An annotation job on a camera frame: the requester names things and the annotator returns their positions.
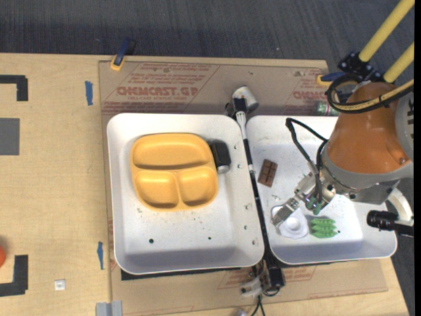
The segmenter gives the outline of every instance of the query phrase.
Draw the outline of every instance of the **orange object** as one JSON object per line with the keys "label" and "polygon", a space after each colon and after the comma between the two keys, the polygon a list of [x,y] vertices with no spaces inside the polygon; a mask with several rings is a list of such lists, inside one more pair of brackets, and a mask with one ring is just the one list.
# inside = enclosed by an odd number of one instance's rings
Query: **orange object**
{"label": "orange object", "polygon": [[218,193],[211,149],[195,134],[151,134],[130,153],[137,198],[155,211],[180,211],[208,205]]}
{"label": "orange object", "polygon": [[[393,84],[369,83],[348,99],[374,99],[395,89]],[[397,101],[365,113],[341,113],[328,142],[328,156],[339,168],[364,174],[396,171],[410,159],[399,143],[395,129]]]}
{"label": "orange object", "polygon": [[3,247],[0,246],[0,267],[4,264],[6,261],[6,251]]}

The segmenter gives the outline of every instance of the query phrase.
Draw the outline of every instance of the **table surface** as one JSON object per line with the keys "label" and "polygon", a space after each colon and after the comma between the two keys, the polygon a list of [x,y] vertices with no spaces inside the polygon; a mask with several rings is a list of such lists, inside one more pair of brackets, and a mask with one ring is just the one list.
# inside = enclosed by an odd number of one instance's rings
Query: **table surface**
{"label": "table surface", "polygon": [[[8,258],[0,282],[12,280],[12,255],[30,255],[29,289],[0,298],[0,315],[94,315],[112,300],[108,254],[98,62],[106,56],[0,54],[0,74],[25,75],[29,102],[0,84],[0,118],[20,119],[19,156],[0,155],[0,242]],[[130,57],[131,61],[312,66],[314,61]],[[85,81],[93,84],[87,106]],[[408,315],[390,259],[380,260],[387,292],[265,305],[267,315]],[[56,291],[55,280],[66,290]],[[254,307],[245,307],[251,311]],[[174,315],[233,315],[235,309]]]}

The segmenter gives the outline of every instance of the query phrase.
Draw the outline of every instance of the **white plastic tray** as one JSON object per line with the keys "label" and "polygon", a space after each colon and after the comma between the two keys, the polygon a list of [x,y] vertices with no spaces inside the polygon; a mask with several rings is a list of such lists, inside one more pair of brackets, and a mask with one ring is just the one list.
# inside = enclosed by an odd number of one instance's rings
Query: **white plastic tray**
{"label": "white plastic tray", "polygon": [[[156,212],[136,197],[130,174],[132,144],[143,135],[189,132],[227,143],[231,169],[218,175],[214,202],[189,211]],[[114,252],[135,275],[248,267],[264,245],[241,131],[222,115],[120,114],[107,125]]]}
{"label": "white plastic tray", "polygon": [[[271,188],[258,184],[259,196],[264,211],[264,219],[272,252],[282,262],[290,265],[325,263],[355,259],[389,257],[395,253],[397,240],[394,232],[379,231],[366,223],[367,213],[372,210],[385,211],[385,204],[372,205],[355,203],[346,197],[337,196],[318,217],[329,217],[336,221],[340,231],[333,238],[319,239],[313,235],[301,239],[282,236],[270,222],[273,206],[285,203],[304,175],[310,169],[291,139],[285,126],[284,116],[257,116],[247,123],[247,135],[257,176],[264,159],[278,164]],[[326,138],[334,129],[334,117],[295,117]],[[307,153],[315,161],[316,151],[321,141],[310,132],[295,125],[298,139]],[[306,218],[313,216],[302,204]]]}

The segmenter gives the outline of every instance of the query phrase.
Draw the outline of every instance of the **gray square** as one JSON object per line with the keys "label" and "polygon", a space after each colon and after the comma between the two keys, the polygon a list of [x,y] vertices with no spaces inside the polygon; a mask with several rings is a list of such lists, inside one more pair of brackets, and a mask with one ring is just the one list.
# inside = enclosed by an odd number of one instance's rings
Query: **gray square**
{"label": "gray square", "polygon": [[19,135],[19,118],[0,118],[0,155],[19,155]]}

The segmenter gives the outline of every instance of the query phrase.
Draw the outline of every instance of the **divided orange plate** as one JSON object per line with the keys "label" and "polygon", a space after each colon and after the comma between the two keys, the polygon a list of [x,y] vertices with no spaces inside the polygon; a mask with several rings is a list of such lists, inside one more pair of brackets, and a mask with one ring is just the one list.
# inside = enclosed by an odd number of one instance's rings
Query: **divided orange plate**
{"label": "divided orange plate", "polygon": [[210,204],[218,193],[211,149],[195,134],[151,134],[130,152],[137,198],[155,211],[181,211]]}

